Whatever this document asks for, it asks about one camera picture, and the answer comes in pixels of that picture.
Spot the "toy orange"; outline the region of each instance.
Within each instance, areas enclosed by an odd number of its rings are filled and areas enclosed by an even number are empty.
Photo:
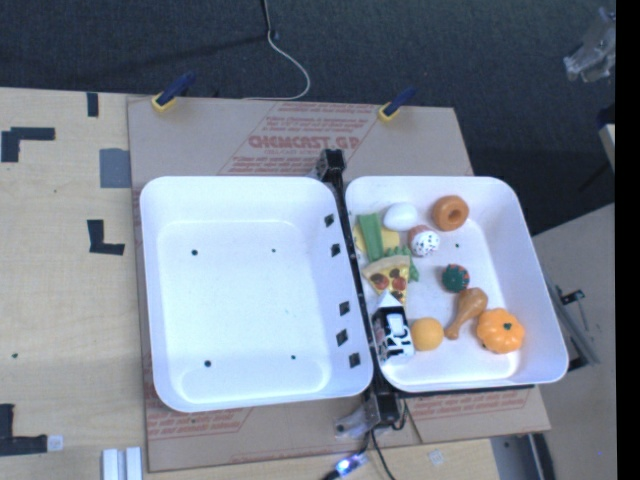
[[[435,318],[419,318],[411,326],[411,339],[416,350],[435,350],[444,339],[444,329]]]
[[[479,316],[476,334],[492,352],[507,354],[522,346],[525,330],[514,315],[504,308],[496,308]]]

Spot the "plastic egg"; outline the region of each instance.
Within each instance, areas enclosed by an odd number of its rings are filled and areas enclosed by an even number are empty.
[[[389,206],[382,224],[394,231],[407,231],[418,223],[418,210],[411,203],[395,203]]]

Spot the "white plastic tray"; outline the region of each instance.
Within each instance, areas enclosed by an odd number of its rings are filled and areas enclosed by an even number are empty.
[[[373,364],[332,192],[163,177],[140,198],[153,379],[178,411],[352,396]]]
[[[440,248],[414,258],[420,280],[408,286],[406,315],[411,324],[423,316],[446,327],[455,317],[455,294],[441,283],[449,263],[464,266],[470,287],[482,288],[489,308],[505,307],[522,322],[522,349],[499,355],[480,346],[475,323],[467,322],[457,340],[444,339],[436,350],[417,352],[405,364],[385,363],[382,371],[396,388],[412,393],[507,387],[554,382],[567,370],[568,355],[516,194],[504,182],[486,177],[364,177],[347,187],[352,224],[357,215],[384,211],[393,203],[418,208],[423,223],[437,230],[430,216],[442,196],[455,194],[468,203],[467,222],[439,232]],[[359,253],[359,263],[367,263]],[[370,313],[376,295],[363,281]]]

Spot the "black hole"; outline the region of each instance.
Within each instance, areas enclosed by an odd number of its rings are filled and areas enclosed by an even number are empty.
[[[349,366],[351,366],[351,368],[355,368],[359,364],[360,364],[360,354],[358,354],[357,352],[355,354],[351,354],[349,356]]]
[[[338,346],[342,345],[348,339],[349,339],[349,336],[347,335],[346,329],[343,329],[338,334],[336,334],[336,341],[338,342]]]

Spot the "cardboard sheet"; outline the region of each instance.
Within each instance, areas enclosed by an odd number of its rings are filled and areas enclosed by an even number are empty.
[[[159,400],[151,377],[139,196],[147,182],[165,175],[305,176],[325,148],[343,149],[347,182],[364,175],[473,174],[453,109],[403,107],[389,123],[376,112],[373,105],[180,98],[159,114],[150,97],[129,99],[150,471],[359,448],[358,440],[337,438],[333,423],[355,410],[360,397],[197,414],[177,413]],[[537,388],[501,392],[495,399],[455,394],[408,403],[411,422],[381,436],[381,446],[548,428]]]

